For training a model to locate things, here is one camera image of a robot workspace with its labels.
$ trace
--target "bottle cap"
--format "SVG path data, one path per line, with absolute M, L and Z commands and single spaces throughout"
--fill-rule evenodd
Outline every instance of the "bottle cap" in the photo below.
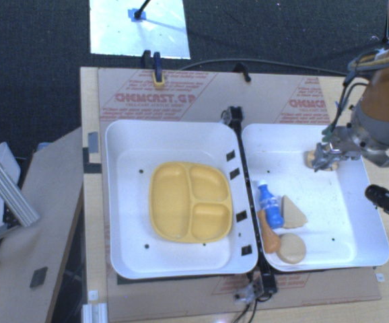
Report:
M 266 180 L 260 180 L 257 182 L 257 187 L 264 186 L 265 184 L 268 184 L 268 182 Z

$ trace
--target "yellow plate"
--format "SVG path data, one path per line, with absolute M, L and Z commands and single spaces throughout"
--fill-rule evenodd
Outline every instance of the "yellow plate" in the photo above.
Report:
M 154 230 L 167 240 L 216 242 L 232 226 L 229 183 L 211 166 L 163 163 L 151 177 L 149 218 Z

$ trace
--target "black cable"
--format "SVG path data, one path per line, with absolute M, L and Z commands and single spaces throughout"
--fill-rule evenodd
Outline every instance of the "black cable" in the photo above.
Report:
M 233 323 L 238 323 L 242 317 L 247 313 L 248 309 L 250 308 L 250 304 L 246 305 L 246 308 L 240 313 L 240 315 L 234 320 Z
M 366 83 L 354 83 L 349 88 L 349 91 L 347 93 L 346 93 L 346 91 L 347 91 L 348 85 L 343 88 L 343 92 L 341 93 L 340 101 L 339 101 L 339 104 L 337 106 L 337 113 L 335 115 L 334 120 L 330 124 L 331 127 L 332 127 L 331 130 L 330 130 L 331 132 L 333 132 L 335 127 L 337 126 L 338 119 L 340 118 L 341 114 L 343 113 L 343 110 L 344 110 L 344 107 L 345 107 L 345 105 L 347 103 L 347 100 L 349 99 L 351 92 L 353 91 L 353 89 L 356 86 L 367 86 L 367 84 Z
M 66 288 L 66 286 L 74 280 L 78 272 L 84 267 L 84 263 L 85 262 L 81 262 L 81 264 L 72 272 L 69 278 L 60 286 L 60 292 L 64 290 L 64 288 Z
M 258 301 L 259 303 L 264 303 L 264 302 L 270 300 L 270 298 L 272 298 L 272 297 L 273 297 L 273 295 L 272 295 L 272 293 L 270 293 L 269 296 L 266 297 L 266 298 L 264 298 L 264 299 L 261 299 L 261 297 L 257 298 L 257 301 Z
M 205 60 L 205 61 L 200 61 L 200 62 L 192 63 L 191 65 L 187 65 L 187 66 L 181 67 L 181 68 L 177 69 L 177 71 L 185 71 L 186 69 L 190 69 L 190 68 L 193 68 L 193 67 L 197 67 L 197 66 L 201 66 L 201 65 L 207 65 L 209 63 L 220 63 L 220 62 L 266 63 L 268 65 L 276 65 L 276 66 L 284 66 L 284 67 L 295 67 L 295 68 L 309 69 L 309 70 L 312 70 L 312 71 L 319 71 L 319 72 L 336 74 L 336 75 L 346 75 L 346 73 L 344 73 L 344 72 L 334 71 L 332 69 L 323 69 L 323 68 L 304 66 L 304 65 L 293 65 L 291 63 L 282 63 L 282 62 L 277 62 L 277 61 L 258 60 L 258 59 L 214 59 L 214 60 Z
M 77 298 L 77 301 L 75 302 L 75 305 L 72 306 L 71 310 L 69 311 L 69 313 L 67 314 L 65 320 L 63 321 L 63 323 L 68 323 L 70 319 L 72 319 L 72 317 L 74 317 L 75 314 L 77 314 L 77 309 L 79 307 L 79 305 L 82 303 L 82 294 L 78 296 Z
M 254 315 L 256 314 L 256 309 L 257 309 L 257 300 L 254 302 L 253 312 L 252 312 L 251 317 L 247 323 L 251 323 L 253 321 Z

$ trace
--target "toy sink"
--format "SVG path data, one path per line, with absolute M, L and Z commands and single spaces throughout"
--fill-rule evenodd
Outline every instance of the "toy sink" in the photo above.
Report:
M 238 140 L 229 127 L 118 120 L 106 129 L 105 144 L 110 257 L 119 275 L 224 275 L 255 267 L 253 220 Z M 182 204 L 164 209 L 161 201 L 172 201 L 166 188 L 173 186 Z M 180 215 L 177 223 L 169 223 L 166 209 Z
M 254 208 L 260 209 L 257 182 L 266 180 L 308 219 L 303 227 L 275 230 L 302 238 L 307 254 L 300 263 L 286 264 L 275 253 L 265 258 L 284 272 L 380 266 L 389 243 L 364 196 L 362 160 L 343 161 L 333 172 L 306 166 L 322 129 L 250 124 L 242 132 Z M 255 267 L 261 248 L 233 130 L 213 122 L 118 120 L 106 129 L 105 146 L 110 257 L 118 274 L 146 279 Z
M 181 161 L 155 169 L 149 186 L 149 217 L 154 230 L 174 242 L 211 243 L 232 226 L 232 198 L 217 169 Z
M 279 236 L 297 234 L 307 248 L 297 264 L 265 254 L 280 271 L 380 266 L 389 259 L 380 212 L 365 198 L 369 180 L 362 159 L 341 161 L 335 171 L 314 172 L 306 165 L 307 152 L 320 141 L 324 128 L 250 124 L 242 133 L 256 209 L 260 209 L 257 182 L 266 180 L 276 197 L 287 195 L 308 220 L 296 229 L 275 230 Z

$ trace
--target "triangle cheese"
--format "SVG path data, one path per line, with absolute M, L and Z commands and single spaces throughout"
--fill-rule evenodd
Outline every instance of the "triangle cheese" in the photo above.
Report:
M 289 199 L 286 195 L 283 196 L 281 202 L 283 208 L 284 228 L 294 229 L 304 226 L 308 220 L 305 214 L 301 212 L 299 208 Z

